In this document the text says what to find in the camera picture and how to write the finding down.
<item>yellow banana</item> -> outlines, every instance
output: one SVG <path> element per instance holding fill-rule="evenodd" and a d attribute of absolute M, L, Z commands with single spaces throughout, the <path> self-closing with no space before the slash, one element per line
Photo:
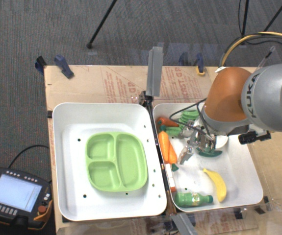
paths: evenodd
<path fill-rule="evenodd" d="M 211 171 L 204 168 L 203 172 L 205 172 L 215 183 L 218 201 L 223 202 L 227 195 L 227 188 L 225 181 L 220 176 L 220 174 L 216 171 Z"/>

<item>green plate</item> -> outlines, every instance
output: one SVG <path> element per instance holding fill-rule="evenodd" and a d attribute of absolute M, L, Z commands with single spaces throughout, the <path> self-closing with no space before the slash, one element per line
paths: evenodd
<path fill-rule="evenodd" d="M 147 163 L 142 142 L 126 132 L 92 135 L 86 143 L 90 183 L 103 191 L 130 191 L 147 181 Z"/>

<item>gray floor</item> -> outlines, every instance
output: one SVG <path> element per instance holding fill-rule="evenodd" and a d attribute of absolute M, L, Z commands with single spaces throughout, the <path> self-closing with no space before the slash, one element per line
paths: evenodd
<path fill-rule="evenodd" d="M 0 167 L 30 145 L 49 144 L 44 77 L 35 69 L 37 57 L 48 65 L 54 65 L 57 54 L 70 65 L 147 65 L 149 50 L 160 46 L 165 66 L 179 65 L 184 52 L 191 64 L 200 52 L 205 66 L 219 66 L 227 47 L 241 36 L 246 4 L 118 0 L 88 49 L 112 1 L 0 0 Z M 263 31 L 281 6 L 282 0 L 249 0 L 245 34 Z M 268 31 L 282 33 L 282 11 Z M 271 38 L 237 47 L 226 65 L 257 66 L 271 46 L 276 50 L 266 64 L 282 63 L 282 39 Z M 37 147 L 12 167 L 49 180 L 49 159 L 48 150 Z M 0 225 L 0 235 L 9 234 L 17 231 Z M 44 230 L 28 234 L 55 234 L 53 215 Z"/>

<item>table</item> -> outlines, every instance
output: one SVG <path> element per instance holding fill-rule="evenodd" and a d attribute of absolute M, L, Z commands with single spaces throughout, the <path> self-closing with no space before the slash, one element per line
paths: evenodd
<path fill-rule="evenodd" d="M 146 66 L 70 66 L 74 77 L 66 78 L 58 66 L 45 66 L 45 90 L 51 151 L 51 172 L 55 225 L 61 234 L 107 234 L 107 227 L 122 233 L 149 234 L 149 223 L 159 224 L 156 217 L 146 219 L 114 220 L 111 222 L 63 222 L 59 211 L 55 171 L 54 140 L 51 113 L 63 102 L 137 103 L 146 90 Z M 205 76 L 196 73 L 196 67 L 163 67 L 160 97 L 154 103 L 192 102 L 207 97 L 217 67 L 205 67 Z M 245 68 L 253 72 L 255 68 Z M 272 133 L 272 139 L 248 145 L 260 178 L 265 201 L 258 206 L 244 208 L 243 218 L 230 218 L 225 211 L 196 217 L 199 235 L 282 234 L 282 133 Z"/>

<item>carrot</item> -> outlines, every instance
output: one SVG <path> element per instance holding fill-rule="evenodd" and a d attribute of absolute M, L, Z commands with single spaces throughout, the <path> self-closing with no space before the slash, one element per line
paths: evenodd
<path fill-rule="evenodd" d="M 172 146 L 172 144 L 169 141 L 169 157 L 168 157 L 168 163 L 175 164 L 177 162 L 177 155 L 175 153 L 175 150 Z"/>
<path fill-rule="evenodd" d="M 158 133 L 158 141 L 162 153 L 162 157 L 165 162 L 168 161 L 169 158 L 169 137 L 165 131 L 161 131 Z"/>
<path fill-rule="evenodd" d="M 172 127 L 172 126 L 173 126 L 173 127 L 179 127 L 179 125 L 178 125 L 176 122 L 170 120 L 170 119 L 167 118 L 167 117 L 159 117 L 159 118 L 157 119 L 157 125 L 158 125 L 158 126 L 166 125 L 166 126 L 169 126 L 169 127 Z"/>

